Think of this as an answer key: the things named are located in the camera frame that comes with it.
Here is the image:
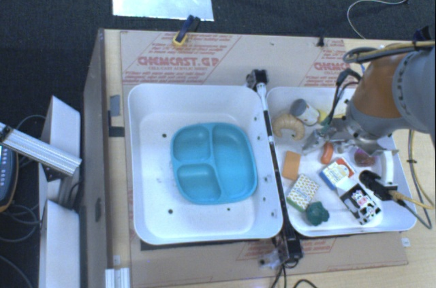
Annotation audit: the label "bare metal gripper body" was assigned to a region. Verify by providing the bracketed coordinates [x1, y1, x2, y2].
[313, 118, 379, 154]

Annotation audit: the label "orange toy sausage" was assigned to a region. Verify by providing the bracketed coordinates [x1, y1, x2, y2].
[320, 142, 335, 165]

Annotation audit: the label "purple grapes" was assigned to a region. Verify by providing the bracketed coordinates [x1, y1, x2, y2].
[353, 148, 376, 167]

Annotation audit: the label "yellow banana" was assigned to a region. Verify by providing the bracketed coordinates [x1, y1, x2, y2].
[317, 108, 345, 121]

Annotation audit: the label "blue white and red carton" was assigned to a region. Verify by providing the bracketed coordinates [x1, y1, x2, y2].
[319, 157, 356, 191]

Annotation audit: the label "orange toy cheese slice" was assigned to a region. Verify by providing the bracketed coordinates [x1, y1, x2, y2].
[281, 150, 302, 182]

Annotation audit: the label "tan toy croissant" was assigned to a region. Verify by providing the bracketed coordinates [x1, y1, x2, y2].
[271, 113, 306, 142]

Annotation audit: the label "small can with grey lid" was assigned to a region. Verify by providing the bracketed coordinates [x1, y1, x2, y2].
[290, 98, 321, 127]

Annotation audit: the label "thin black and white rod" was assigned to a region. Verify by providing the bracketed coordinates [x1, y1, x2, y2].
[255, 83, 294, 240]

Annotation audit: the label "yellow patterned packet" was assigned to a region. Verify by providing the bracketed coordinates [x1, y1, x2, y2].
[285, 174, 321, 213]

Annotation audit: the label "black and white cow carton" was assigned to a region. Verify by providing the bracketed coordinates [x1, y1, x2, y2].
[339, 182, 383, 226]

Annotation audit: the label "green broccoli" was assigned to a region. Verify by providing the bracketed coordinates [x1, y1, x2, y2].
[305, 201, 330, 227]

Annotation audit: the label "white plastic tray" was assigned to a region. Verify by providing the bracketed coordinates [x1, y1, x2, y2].
[127, 82, 285, 246]
[266, 86, 418, 238]

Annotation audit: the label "blue divided plate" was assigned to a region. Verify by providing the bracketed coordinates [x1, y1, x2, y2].
[170, 122, 259, 206]

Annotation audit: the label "brown cardboard board red print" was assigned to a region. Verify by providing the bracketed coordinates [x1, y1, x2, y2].
[119, 30, 409, 278]

